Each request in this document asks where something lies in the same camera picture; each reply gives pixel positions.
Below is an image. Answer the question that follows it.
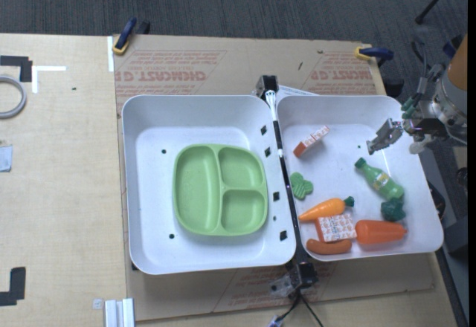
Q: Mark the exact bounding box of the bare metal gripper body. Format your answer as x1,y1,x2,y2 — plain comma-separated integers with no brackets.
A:
403,97,469,145

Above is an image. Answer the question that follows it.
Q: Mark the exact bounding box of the green bottle with yellow label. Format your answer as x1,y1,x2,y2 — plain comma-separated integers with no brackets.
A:
353,157,405,201

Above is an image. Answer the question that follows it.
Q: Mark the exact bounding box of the white plastic tray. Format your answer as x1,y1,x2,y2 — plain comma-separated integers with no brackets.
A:
275,94,445,262
121,94,298,276

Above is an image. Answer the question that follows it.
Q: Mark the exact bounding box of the dark green broccoli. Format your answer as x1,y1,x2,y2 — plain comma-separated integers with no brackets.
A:
380,197,407,223

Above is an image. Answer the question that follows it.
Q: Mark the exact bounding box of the small orange and white carton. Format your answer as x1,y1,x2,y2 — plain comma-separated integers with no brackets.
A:
292,125,331,159

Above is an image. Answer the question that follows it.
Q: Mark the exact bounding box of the orange carrot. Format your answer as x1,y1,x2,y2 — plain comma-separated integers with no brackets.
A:
297,195,356,223

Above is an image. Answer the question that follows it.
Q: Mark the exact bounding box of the green toy leaf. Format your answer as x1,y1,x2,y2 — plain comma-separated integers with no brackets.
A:
289,172,315,201

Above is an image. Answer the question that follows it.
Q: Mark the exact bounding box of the white packet with orange print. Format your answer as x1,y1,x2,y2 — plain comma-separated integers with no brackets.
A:
315,213,358,244

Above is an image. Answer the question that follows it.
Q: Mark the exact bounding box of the thin black and white rod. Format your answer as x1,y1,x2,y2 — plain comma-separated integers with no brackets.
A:
265,91,304,267

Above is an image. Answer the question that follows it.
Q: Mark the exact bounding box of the white paper sheet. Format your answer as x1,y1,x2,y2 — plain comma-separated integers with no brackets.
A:
277,85,321,97

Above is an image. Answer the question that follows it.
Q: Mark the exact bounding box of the orange-brown sausage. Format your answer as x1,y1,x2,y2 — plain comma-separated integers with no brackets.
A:
306,238,353,256

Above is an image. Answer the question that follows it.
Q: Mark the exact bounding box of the brown cardboard board red print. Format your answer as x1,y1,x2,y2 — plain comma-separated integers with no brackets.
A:
112,34,436,323

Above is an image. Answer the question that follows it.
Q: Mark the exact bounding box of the green divided plate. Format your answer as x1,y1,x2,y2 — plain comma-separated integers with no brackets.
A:
172,143,269,237

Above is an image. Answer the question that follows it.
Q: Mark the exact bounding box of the black cylinder on white bracket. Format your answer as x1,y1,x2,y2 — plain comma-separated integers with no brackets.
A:
408,133,434,155

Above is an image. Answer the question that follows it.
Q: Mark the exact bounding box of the black block with thin wires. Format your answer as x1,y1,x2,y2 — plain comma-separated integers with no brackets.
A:
269,262,320,299
255,74,280,98

